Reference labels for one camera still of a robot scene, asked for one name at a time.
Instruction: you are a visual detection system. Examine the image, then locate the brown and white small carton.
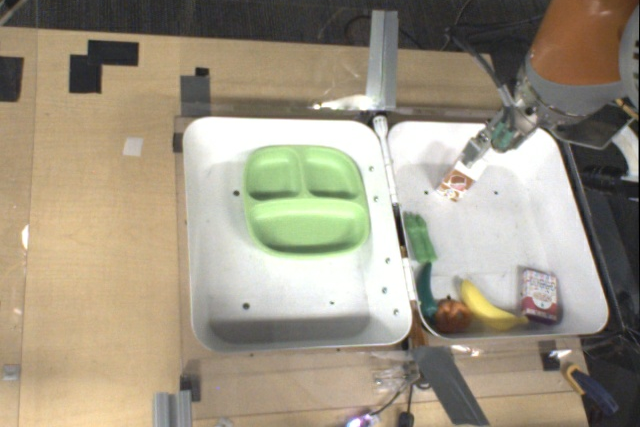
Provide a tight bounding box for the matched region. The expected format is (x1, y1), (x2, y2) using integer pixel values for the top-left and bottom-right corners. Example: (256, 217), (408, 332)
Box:
(434, 161), (477, 203)

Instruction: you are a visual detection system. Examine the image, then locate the yellow banana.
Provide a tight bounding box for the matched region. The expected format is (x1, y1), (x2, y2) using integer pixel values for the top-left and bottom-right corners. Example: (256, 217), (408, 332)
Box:
(458, 277), (531, 332)

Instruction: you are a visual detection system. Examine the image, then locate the green divided plate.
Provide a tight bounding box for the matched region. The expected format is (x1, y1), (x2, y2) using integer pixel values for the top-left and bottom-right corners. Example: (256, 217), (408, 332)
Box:
(242, 144), (372, 261)

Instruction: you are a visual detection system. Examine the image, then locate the white plastic tray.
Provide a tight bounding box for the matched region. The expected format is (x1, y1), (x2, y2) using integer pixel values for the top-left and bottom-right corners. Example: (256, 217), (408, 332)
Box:
(181, 115), (414, 354)
(387, 120), (611, 342)

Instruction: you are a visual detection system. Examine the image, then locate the dark green cucumber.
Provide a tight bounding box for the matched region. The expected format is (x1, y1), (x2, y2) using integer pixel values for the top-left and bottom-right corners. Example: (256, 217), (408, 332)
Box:
(416, 261), (441, 324)

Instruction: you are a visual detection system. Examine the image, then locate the light green asparagus bundle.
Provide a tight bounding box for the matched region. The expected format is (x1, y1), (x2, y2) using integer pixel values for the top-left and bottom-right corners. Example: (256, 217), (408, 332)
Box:
(403, 211), (439, 265)

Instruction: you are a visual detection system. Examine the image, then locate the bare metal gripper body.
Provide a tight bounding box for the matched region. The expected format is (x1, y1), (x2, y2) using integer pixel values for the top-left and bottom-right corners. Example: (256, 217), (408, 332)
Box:
(480, 80), (545, 155)

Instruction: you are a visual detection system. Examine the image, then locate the orange brown pumpkin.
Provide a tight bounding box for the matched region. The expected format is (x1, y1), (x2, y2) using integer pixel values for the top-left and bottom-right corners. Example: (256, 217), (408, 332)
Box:
(433, 295), (473, 336)

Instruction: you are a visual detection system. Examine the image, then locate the maroon and white carton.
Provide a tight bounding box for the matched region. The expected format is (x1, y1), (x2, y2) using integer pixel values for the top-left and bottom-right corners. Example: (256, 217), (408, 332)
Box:
(519, 267), (560, 326)

